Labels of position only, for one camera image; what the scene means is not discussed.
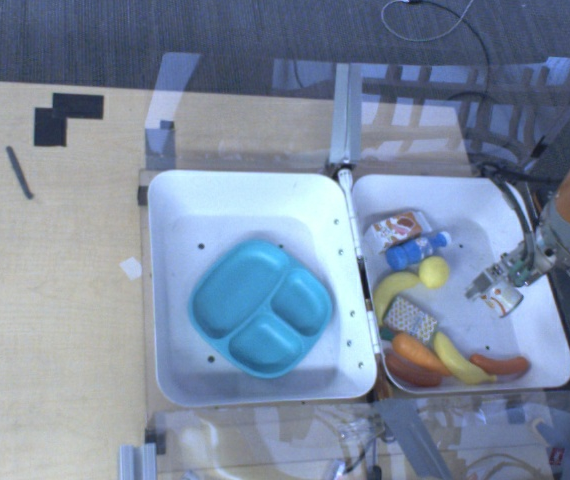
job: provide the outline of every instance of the yellow ball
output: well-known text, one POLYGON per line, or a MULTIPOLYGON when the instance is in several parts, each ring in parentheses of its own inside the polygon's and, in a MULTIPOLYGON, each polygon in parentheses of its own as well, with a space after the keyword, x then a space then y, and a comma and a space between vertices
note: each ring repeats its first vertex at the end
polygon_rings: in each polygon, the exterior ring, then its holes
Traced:
POLYGON ((418 277, 427 288, 440 288, 449 278, 449 266, 440 256, 430 256, 418 266, 418 277))

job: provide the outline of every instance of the black marker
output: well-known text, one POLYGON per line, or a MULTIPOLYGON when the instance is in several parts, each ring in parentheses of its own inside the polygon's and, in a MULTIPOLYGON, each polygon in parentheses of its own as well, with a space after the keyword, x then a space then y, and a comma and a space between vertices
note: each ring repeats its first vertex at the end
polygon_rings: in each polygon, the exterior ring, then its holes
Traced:
POLYGON ((12 146, 7 146, 5 148, 7 151, 7 156, 9 156, 9 161, 12 164, 12 169, 14 169, 14 174, 16 174, 16 178, 18 178, 18 183, 23 189, 23 194, 27 199, 34 199, 34 194, 29 189, 27 185, 27 180, 25 179, 25 175, 23 174, 23 169, 21 169, 21 164, 18 163, 18 158, 16 158, 16 153, 14 153, 14 149, 12 146))

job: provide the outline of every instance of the banana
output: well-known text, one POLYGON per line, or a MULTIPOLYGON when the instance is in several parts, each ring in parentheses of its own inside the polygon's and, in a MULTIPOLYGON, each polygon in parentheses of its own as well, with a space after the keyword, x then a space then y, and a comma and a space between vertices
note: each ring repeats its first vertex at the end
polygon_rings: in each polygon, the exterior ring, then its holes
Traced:
POLYGON ((412 272, 395 272, 383 279, 374 290, 374 311, 378 325, 383 325, 383 317, 394 297, 403 290, 409 290, 420 282, 418 276, 412 272))
POLYGON ((434 334, 434 352, 452 374, 465 384, 496 382, 496 375, 488 375, 478 366, 470 363, 456 349, 451 340, 442 332, 434 334))

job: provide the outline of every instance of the blue plastic bottle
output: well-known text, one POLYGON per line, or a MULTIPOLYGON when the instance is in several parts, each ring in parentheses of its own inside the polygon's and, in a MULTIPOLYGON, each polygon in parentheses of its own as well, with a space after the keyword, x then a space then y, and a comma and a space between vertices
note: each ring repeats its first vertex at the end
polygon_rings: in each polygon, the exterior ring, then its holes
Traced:
POLYGON ((385 257, 393 271, 405 270, 412 263, 432 256, 438 247, 445 247, 451 241, 452 237, 446 231, 430 233, 387 249, 385 257))

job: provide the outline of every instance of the blue plate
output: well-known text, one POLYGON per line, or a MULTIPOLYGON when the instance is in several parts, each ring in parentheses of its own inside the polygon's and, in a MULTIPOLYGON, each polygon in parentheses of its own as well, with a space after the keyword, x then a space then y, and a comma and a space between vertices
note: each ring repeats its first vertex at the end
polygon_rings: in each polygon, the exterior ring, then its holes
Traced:
POLYGON ((243 242, 201 278, 189 300, 199 334, 232 364, 261 378, 292 370, 332 315, 321 282, 262 240, 243 242))

